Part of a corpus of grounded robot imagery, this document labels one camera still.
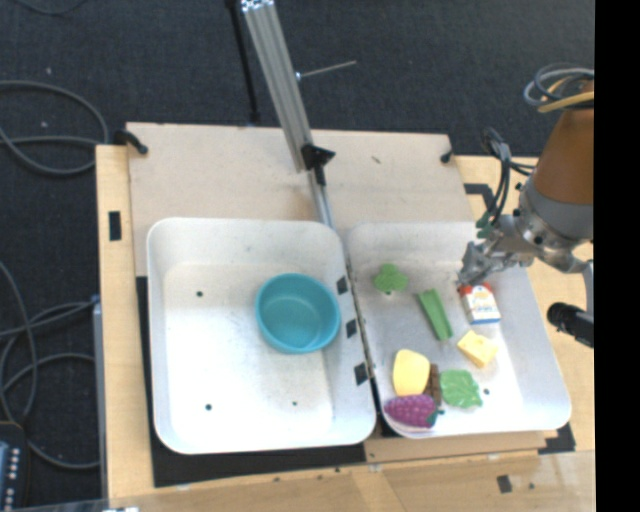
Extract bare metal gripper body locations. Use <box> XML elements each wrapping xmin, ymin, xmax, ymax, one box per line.
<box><xmin>460</xmin><ymin>214</ymin><xmax>577</xmax><ymax>274</ymax></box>

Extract white orange and blue carton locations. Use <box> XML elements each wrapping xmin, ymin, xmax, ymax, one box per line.
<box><xmin>457</xmin><ymin>282</ymin><xmax>502</xmax><ymax>327</ymax></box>

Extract yellow cheese wedge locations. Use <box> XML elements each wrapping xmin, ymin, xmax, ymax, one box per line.
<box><xmin>456</xmin><ymin>329</ymin><xmax>500</xmax><ymax>370</ymax></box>

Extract green broccoli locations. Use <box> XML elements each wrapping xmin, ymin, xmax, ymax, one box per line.
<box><xmin>372</xmin><ymin>263</ymin><xmax>410</xmax><ymax>295</ymax></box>

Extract brown chocolate bar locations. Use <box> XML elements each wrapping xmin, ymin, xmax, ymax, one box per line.
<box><xmin>424</xmin><ymin>363</ymin><xmax>444</xmax><ymax>406</ymax></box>

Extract yellow lemon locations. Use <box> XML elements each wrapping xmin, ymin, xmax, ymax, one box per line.
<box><xmin>392</xmin><ymin>348</ymin><xmax>432</xmax><ymax>397</ymax></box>

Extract white plastic tray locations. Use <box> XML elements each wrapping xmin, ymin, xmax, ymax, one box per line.
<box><xmin>344</xmin><ymin>221</ymin><xmax>573</xmax><ymax>440</ymax></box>
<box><xmin>146</xmin><ymin>216</ymin><xmax>377</xmax><ymax>455</ymax></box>

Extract thin black and white rod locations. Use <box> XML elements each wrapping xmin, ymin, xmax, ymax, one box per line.
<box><xmin>344</xmin><ymin>239</ymin><xmax>377</xmax><ymax>385</ymax></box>

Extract green lettuce leaf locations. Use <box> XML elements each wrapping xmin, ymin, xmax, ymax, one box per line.
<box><xmin>438</xmin><ymin>368</ymin><xmax>484</xmax><ymax>410</ymax></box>

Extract purple grapes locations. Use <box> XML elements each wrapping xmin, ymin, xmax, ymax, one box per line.
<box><xmin>383</xmin><ymin>393</ymin><xmax>445</xmax><ymax>430</ymax></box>

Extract teal bowl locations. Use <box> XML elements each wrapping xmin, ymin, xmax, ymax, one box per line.
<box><xmin>254</xmin><ymin>272</ymin><xmax>343</xmax><ymax>355</ymax></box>

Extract pale wood board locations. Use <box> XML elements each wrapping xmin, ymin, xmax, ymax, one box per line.
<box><xmin>124</xmin><ymin>122</ymin><xmax>559</xmax><ymax>464</ymax></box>

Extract black cylinder on white bracket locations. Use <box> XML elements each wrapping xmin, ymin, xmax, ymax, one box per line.
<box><xmin>546</xmin><ymin>248</ymin><xmax>595</xmax><ymax>349</ymax></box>

